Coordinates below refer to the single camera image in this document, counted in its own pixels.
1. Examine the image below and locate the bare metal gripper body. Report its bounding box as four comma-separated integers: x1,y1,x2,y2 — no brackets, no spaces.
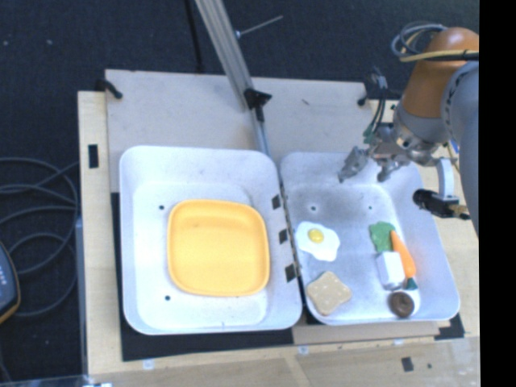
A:
367,126,441,168

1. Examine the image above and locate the white plastic tray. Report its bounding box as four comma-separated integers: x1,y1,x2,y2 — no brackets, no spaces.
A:
118,144,304,335
278,151,462,327

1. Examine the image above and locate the white and yellow fried egg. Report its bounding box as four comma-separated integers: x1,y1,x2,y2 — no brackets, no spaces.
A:
294,220,341,263

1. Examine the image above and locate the orange carrot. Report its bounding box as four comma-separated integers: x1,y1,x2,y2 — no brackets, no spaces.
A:
389,230,419,292

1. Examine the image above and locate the yellow plate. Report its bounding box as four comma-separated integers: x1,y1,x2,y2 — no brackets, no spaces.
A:
165,198,271,298

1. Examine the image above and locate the tan bread slice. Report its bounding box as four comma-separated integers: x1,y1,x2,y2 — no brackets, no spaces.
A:
306,270,353,318

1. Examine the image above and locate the brown doughnut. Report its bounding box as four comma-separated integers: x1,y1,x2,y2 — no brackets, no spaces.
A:
388,290,416,319

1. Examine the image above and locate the white carton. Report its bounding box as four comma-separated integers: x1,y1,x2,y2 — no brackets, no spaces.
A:
375,251,407,291

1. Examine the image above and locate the black cylinder on white bracket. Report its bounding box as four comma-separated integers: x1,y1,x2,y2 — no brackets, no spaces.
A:
412,157,471,220

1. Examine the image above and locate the green lettuce leaf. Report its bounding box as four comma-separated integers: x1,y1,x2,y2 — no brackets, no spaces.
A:
368,221,397,254

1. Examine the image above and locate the pale wood board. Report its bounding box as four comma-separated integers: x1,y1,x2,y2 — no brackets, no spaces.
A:
104,69,441,345

